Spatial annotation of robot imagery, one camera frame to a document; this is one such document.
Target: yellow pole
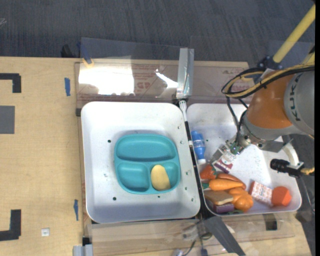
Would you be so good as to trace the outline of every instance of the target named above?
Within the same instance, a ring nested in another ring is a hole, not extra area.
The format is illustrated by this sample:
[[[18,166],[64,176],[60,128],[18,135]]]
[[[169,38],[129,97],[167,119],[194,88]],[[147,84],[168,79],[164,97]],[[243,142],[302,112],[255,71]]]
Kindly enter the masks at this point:
[[[312,22],[314,22],[315,18],[316,5],[314,4],[273,56],[275,63],[280,63],[283,60],[283,58],[287,55],[287,53],[291,50],[303,33],[308,29]]]

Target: wooden table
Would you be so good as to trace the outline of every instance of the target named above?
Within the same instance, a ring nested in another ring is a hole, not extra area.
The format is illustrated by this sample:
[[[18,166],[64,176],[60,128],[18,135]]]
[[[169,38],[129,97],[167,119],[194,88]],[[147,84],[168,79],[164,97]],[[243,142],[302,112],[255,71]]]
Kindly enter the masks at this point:
[[[11,210],[21,210],[21,236],[0,241],[0,255],[71,256],[73,246],[82,244],[81,165],[75,115],[75,63],[79,61],[0,57],[0,73],[19,73],[22,90],[13,93],[12,81],[0,80],[0,106],[15,107],[14,134],[0,134],[0,231],[10,229]],[[70,96],[66,94],[65,78],[70,79]],[[293,236],[245,241],[240,246],[247,255],[311,255],[301,224],[293,214],[289,218]],[[49,236],[42,236],[46,228]],[[218,244],[207,249],[210,255],[226,253]],[[189,255],[198,255],[199,250],[196,246]],[[169,256],[172,252],[131,256]]]

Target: dark gray floor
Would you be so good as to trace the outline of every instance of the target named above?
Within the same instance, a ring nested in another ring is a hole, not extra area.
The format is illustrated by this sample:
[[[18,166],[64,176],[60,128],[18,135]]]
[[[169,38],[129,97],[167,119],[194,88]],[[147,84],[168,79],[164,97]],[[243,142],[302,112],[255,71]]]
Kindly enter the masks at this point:
[[[196,60],[247,61],[272,55],[313,5],[311,0],[0,0],[0,56],[60,57],[82,37],[192,47]],[[299,62],[315,23],[283,60]],[[294,136],[300,160],[315,165],[314,141]],[[298,181],[301,220],[315,255],[315,180]]]

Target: white square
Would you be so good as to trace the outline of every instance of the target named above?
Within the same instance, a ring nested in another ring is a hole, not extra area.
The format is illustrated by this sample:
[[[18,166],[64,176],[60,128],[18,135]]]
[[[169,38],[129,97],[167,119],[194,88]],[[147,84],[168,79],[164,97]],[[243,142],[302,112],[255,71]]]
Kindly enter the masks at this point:
[[[48,237],[48,236],[50,236],[50,228],[48,228],[48,227],[42,228],[42,229],[41,229],[41,236],[42,236],[42,237]]]

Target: white bottle cap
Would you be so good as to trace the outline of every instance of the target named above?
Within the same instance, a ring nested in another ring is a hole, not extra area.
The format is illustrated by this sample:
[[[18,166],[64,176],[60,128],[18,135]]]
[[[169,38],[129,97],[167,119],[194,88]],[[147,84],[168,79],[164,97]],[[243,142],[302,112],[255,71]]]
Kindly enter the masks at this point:
[[[201,166],[201,165],[206,164],[206,163],[207,163],[207,161],[206,161],[206,159],[202,158],[202,159],[198,159],[197,163],[198,163],[198,165],[200,165],[200,166]]]

